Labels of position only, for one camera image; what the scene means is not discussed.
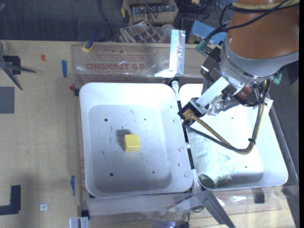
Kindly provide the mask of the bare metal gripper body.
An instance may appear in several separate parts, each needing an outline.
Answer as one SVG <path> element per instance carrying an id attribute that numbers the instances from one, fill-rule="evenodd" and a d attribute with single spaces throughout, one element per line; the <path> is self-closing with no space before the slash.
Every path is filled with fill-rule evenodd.
<path id="1" fill-rule="evenodd" d="M 268 78 L 243 77 L 240 80 L 226 77 L 229 86 L 226 87 L 226 95 L 234 97 L 238 105 L 260 106 L 265 104 L 269 93 L 270 80 Z"/>

